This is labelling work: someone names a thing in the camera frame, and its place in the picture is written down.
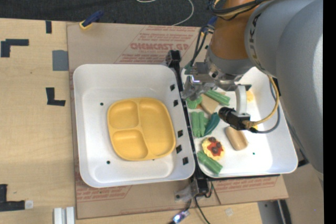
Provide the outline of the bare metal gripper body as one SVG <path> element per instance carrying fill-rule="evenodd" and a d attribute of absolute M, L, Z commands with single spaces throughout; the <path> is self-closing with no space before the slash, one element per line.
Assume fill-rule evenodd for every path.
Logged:
<path fill-rule="evenodd" d="M 207 83 L 209 89 L 218 87 L 224 91 L 233 91 L 236 87 L 235 83 L 238 82 L 242 76 L 243 74 L 224 73 L 210 61 L 196 62 L 191 68 L 193 84 Z"/>

